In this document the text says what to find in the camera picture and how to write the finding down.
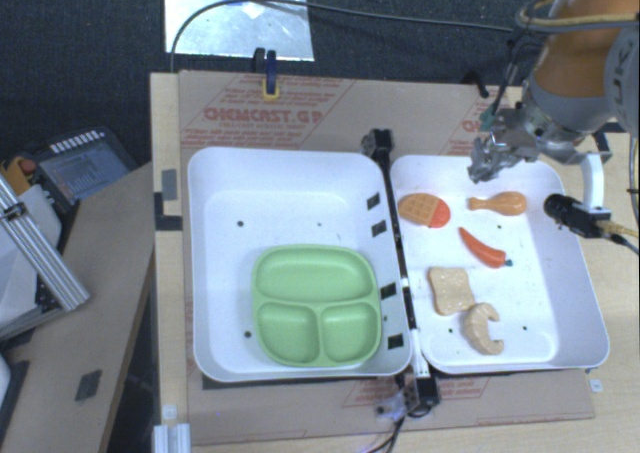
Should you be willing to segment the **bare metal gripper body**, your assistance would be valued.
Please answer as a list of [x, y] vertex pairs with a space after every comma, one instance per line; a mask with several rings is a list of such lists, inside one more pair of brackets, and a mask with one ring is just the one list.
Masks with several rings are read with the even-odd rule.
[[488, 147], [511, 147], [520, 161], [533, 162], [545, 155], [559, 163], [580, 163], [585, 154], [576, 149], [586, 134], [568, 129], [546, 115], [537, 105], [520, 103], [493, 115]]

